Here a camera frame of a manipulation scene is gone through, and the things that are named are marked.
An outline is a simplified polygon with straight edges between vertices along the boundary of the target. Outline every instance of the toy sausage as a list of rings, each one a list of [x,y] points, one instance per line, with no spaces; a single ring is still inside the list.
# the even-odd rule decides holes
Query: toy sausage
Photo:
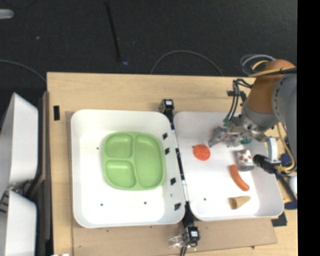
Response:
[[[249,185],[245,183],[244,180],[240,177],[238,168],[235,164],[231,165],[230,172],[234,182],[240,189],[242,189],[243,191],[248,191],[250,189]]]

